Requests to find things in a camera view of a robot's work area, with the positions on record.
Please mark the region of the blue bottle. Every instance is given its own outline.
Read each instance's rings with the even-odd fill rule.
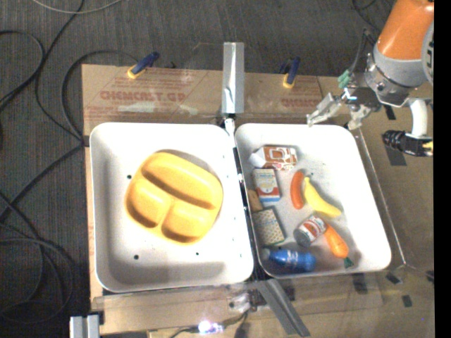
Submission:
[[[263,249],[262,257],[296,271],[311,272],[315,269],[316,258],[313,254],[289,249],[270,251]]]

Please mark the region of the carrot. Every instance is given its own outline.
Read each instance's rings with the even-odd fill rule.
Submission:
[[[323,233],[326,237],[330,251],[337,258],[345,260],[345,267],[348,268],[354,263],[348,258],[350,249],[347,246],[345,240],[337,233],[337,231],[328,223],[326,223],[326,231]]]
[[[301,170],[298,170],[291,180],[290,196],[291,202],[296,209],[301,209],[304,206],[304,200],[301,195],[301,185],[304,180],[304,174]]]

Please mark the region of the banana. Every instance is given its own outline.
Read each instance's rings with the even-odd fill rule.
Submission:
[[[310,183],[310,178],[305,177],[304,198],[307,203],[320,214],[324,214],[328,218],[336,218],[341,215],[341,210],[325,201],[317,192],[315,187]]]

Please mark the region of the corrugated black surface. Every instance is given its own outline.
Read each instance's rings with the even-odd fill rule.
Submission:
[[[81,0],[40,0],[63,10],[77,9]],[[114,0],[85,0],[83,10]],[[299,56],[302,75],[338,76],[354,60],[363,27],[380,28],[392,0],[377,1],[358,12],[352,0],[126,0],[96,13],[77,15],[54,45],[39,78],[39,103],[54,120],[69,129],[62,114],[63,78],[80,57],[99,49],[123,51],[141,58],[161,55],[156,66],[221,69],[224,42],[244,42],[247,72],[274,73],[288,58]],[[371,0],[356,0],[365,6]],[[47,51],[71,15],[50,11],[31,0],[0,0],[0,29],[35,36]],[[132,65],[125,55],[98,54],[89,63]],[[39,63],[38,46],[25,35],[0,35],[0,221],[31,237],[24,218],[45,242],[58,246],[70,261],[73,293],[63,314],[48,323],[21,325],[0,318],[2,337],[67,337],[68,319],[89,313],[89,275],[84,154],[78,149],[18,195],[43,169],[79,141],[54,124],[39,108],[36,80],[19,94],[17,87]],[[82,129],[80,68],[65,90],[70,119]],[[19,237],[4,226],[0,239]],[[43,316],[67,296],[70,275],[65,261],[48,251],[61,276],[63,295],[51,266],[44,262],[34,304],[24,306]],[[0,245],[0,310],[28,298],[40,272],[39,249],[21,242]]]

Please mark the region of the yellow dish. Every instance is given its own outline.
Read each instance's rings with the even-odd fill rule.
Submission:
[[[213,226],[223,202],[218,178],[184,158],[152,154],[125,194],[125,209],[150,232],[181,244],[199,241]]]

